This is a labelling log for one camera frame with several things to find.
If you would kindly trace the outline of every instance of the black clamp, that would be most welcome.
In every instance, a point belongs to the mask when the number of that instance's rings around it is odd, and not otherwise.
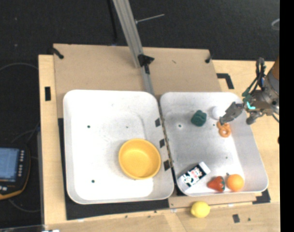
[[[139,64],[141,67],[144,66],[145,68],[145,73],[146,74],[150,74],[150,71],[149,71],[149,64],[155,60],[154,58],[152,57],[149,57],[149,56],[146,56],[144,54],[140,54],[138,55],[138,61],[139,61]]]

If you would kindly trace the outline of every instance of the orange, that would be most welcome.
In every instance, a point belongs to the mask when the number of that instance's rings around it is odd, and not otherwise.
[[[226,186],[232,191],[239,191],[244,185],[245,181],[239,174],[231,174],[226,181]]]

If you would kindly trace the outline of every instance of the screen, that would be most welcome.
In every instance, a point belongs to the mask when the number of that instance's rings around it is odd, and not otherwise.
[[[16,181],[19,149],[0,147],[0,179]]]

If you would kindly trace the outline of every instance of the yellow lemon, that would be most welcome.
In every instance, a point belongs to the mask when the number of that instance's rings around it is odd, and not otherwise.
[[[205,218],[210,212],[210,206],[204,201],[197,201],[191,207],[191,214],[197,218]]]

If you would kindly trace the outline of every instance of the dark green toy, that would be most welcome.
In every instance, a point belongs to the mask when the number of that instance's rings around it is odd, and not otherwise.
[[[193,117],[191,119],[191,123],[196,126],[202,126],[206,122],[206,117],[207,117],[206,113],[202,112],[201,110],[198,110],[193,115]]]

